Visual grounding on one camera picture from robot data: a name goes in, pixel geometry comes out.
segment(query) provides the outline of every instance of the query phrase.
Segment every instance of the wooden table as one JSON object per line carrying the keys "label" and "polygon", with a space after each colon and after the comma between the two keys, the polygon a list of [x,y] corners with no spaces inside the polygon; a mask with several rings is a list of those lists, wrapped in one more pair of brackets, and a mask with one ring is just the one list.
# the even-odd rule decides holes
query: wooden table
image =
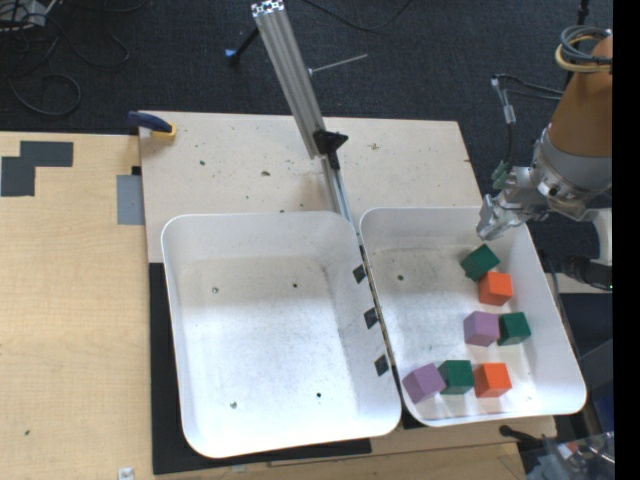
{"label": "wooden table", "polygon": [[[129,478],[135,479],[228,478],[236,472],[246,473],[243,478],[264,480],[356,480],[374,474],[398,479],[524,478],[514,440],[502,437],[497,429],[507,423],[534,436],[552,437],[556,433],[552,416],[414,430],[400,426],[372,439],[372,453],[366,456],[154,475],[148,264],[159,258],[154,237],[162,221],[183,210],[181,199],[174,199],[175,206],[163,206],[154,194],[201,190],[197,184],[189,188],[189,180],[176,178],[175,173],[162,174],[159,158],[166,156],[168,147],[178,151],[189,133],[203,129],[211,133],[212,124],[219,138],[228,136],[231,128],[242,131],[233,135],[238,146],[244,140],[238,137],[249,137],[253,128],[263,135],[265,130],[291,135],[291,142],[283,146],[290,155],[300,155],[303,147],[301,139],[296,142],[295,124],[288,116],[157,115],[178,122],[173,146],[150,142],[144,131],[140,137],[0,133],[2,157],[19,156],[21,141],[73,143],[71,167],[35,168],[33,196],[0,197],[0,470],[4,477],[116,479],[118,471],[124,475],[122,468],[133,468],[134,476]],[[393,184],[379,182],[380,172],[391,165],[397,171],[393,174],[396,187],[419,188],[407,191],[414,195],[406,195],[401,205],[480,204],[456,123],[344,118],[325,122],[328,129],[350,137],[339,155],[354,220],[367,207],[396,200]],[[220,140],[199,146],[198,154],[189,157],[198,160],[195,167],[202,168],[192,176],[215,176],[218,187],[233,187],[230,196],[242,192],[235,202],[230,197],[227,203],[216,203],[218,211],[246,210],[251,196],[265,190],[252,189],[251,180],[239,187],[236,178],[246,173],[272,184],[265,197],[253,199],[255,211],[281,205],[287,211],[294,206],[321,209],[328,204],[321,181],[313,184],[311,196],[304,201],[282,192],[289,179],[304,183],[308,176],[317,178],[310,164],[302,169],[308,174],[305,178],[296,170],[300,166],[283,164],[293,156],[282,158],[271,150],[274,156],[247,160],[233,166],[232,173],[228,164],[225,167],[227,153]],[[420,144],[424,156],[412,154],[412,140]],[[211,156],[206,150],[214,146],[217,153]],[[182,158],[184,165],[177,163],[175,168],[191,169]],[[406,163],[416,158],[420,165],[407,170]],[[119,224],[117,177],[130,175],[132,167],[140,165],[146,226]],[[267,197],[273,191],[281,192],[282,199]],[[207,205],[195,208],[209,209]]]}

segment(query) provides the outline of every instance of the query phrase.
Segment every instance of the black tape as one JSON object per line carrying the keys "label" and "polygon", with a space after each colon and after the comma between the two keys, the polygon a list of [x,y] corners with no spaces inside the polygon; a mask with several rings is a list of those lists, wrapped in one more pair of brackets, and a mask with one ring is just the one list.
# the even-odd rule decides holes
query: black tape
{"label": "black tape", "polygon": [[0,196],[34,196],[36,167],[72,165],[72,142],[20,141],[20,156],[2,157]]}
{"label": "black tape", "polygon": [[364,321],[367,322],[367,329],[371,329],[378,321],[378,315],[376,314],[376,308],[371,308],[364,314]]}
{"label": "black tape", "polygon": [[73,166],[73,142],[21,141],[20,156],[34,167]]}
{"label": "black tape", "polygon": [[360,265],[358,268],[354,269],[353,276],[356,278],[356,282],[360,284],[362,280],[367,277],[367,271],[364,268],[364,265]]}
{"label": "black tape", "polygon": [[36,170],[33,164],[19,156],[2,157],[0,196],[32,196],[35,194]]}
{"label": "black tape", "polygon": [[387,356],[384,354],[381,355],[378,359],[376,359],[376,371],[378,372],[378,377],[382,375],[389,369],[389,361],[387,361]]}

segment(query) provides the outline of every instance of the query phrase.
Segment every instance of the metal rod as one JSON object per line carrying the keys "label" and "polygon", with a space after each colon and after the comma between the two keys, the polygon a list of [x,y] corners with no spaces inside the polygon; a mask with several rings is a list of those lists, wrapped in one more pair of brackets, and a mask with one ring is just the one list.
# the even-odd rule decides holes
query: metal rod
{"label": "metal rod", "polygon": [[334,209],[353,224],[340,170],[320,154],[314,139],[315,132],[326,128],[284,2],[267,0],[253,4],[251,10],[309,156],[321,157]]}
{"label": "metal rod", "polygon": [[363,55],[358,55],[357,57],[352,57],[350,59],[334,62],[333,64],[327,64],[326,66],[322,66],[316,69],[309,68],[309,76],[313,76],[314,73],[317,73],[318,71],[322,71],[323,69],[335,68],[336,66],[342,66],[343,64],[347,64],[348,62],[353,62],[354,60],[364,59],[367,55],[369,54],[365,53]]}

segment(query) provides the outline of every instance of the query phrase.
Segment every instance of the tripod leg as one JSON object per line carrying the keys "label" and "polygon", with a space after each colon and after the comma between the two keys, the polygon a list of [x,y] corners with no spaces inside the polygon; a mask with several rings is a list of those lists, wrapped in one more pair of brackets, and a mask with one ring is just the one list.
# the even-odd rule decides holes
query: tripod leg
{"label": "tripod leg", "polygon": [[240,62],[240,56],[244,53],[244,51],[249,47],[249,45],[253,42],[253,40],[258,37],[258,28],[254,28],[249,37],[244,40],[244,43],[240,45],[240,48],[237,50],[225,50],[225,54],[229,57],[229,64],[231,66],[236,66],[238,62]]}

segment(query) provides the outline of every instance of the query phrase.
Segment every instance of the wooden block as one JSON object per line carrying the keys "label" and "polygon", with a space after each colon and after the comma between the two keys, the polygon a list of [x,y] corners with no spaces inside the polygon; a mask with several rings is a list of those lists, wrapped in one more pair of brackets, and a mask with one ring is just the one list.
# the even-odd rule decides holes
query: wooden block
{"label": "wooden block", "polygon": [[483,363],[473,369],[474,390],[478,398],[495,398],[512,388],[505,363]]}
{"label": "wooden block", "polygon": [[482,244],[469,255],[467,255],[460,265],[473,281],[478,281],[489,270],[500,263],[500,259],[494,254],[487,244]]}
{"label": "wooden block", "polygon": [[527,317],[521,311],[516,313],[504,313],[500,315],[500,339],[499,346],[517,345],[531,336],[531,329]]}
{"label": "wooden block", "polygon": [[469,345],[488,347],[500,338],[499,315],[474,311],[463,321],[464,341]]}
{"label": "wooden block", "polygon": [[402,379],[402,384],[414,404],[439,393],[447,387],[434,363],[416,368]]}
{"label": "wooden block", "polygon": [[511,276],[503,272],[487,272],[478,280],[478,300],[483,304],[504,306],[513,296]]}
{"label": "wooden block", "polygon": [[463,395],[473,387],[471,361],[448,360],[438,367],[438,371],[447,384],[440,394]]}

